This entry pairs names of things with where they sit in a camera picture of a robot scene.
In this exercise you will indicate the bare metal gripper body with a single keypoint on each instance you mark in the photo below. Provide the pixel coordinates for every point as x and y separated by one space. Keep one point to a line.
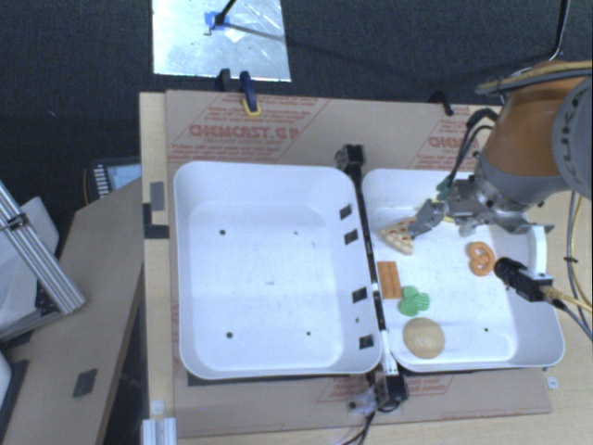
479 204

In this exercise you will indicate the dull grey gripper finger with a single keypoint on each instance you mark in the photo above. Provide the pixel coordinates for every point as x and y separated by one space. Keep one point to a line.
428 218

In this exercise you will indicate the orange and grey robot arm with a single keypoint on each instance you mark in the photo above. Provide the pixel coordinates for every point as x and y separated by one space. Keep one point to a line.
533 132

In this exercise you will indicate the yellow pizza slice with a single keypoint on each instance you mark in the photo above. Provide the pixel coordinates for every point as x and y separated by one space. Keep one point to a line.
398 237

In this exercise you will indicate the orange pretzel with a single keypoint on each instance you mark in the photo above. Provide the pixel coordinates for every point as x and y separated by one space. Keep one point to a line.
482 258

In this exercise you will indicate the thin black and white rod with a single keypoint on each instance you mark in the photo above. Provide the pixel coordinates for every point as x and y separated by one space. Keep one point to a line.
370 258

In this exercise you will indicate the orange rectangular biscuit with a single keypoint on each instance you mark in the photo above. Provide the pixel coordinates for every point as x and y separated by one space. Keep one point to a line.
389 279

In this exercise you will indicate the white plastic tray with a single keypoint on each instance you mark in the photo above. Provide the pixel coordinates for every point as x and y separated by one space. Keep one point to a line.
463 295
273 271

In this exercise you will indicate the green broccoli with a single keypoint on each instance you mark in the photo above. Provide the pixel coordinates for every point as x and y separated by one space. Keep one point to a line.
413 301

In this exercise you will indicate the tan round bread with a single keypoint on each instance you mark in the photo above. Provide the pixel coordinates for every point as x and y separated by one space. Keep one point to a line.
423 337

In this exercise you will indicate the brown cardboard board red print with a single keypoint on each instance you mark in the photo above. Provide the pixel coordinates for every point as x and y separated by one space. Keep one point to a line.
278 128

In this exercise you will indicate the black cylinder on white bracket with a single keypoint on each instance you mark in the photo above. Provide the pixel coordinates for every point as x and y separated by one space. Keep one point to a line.
526 271

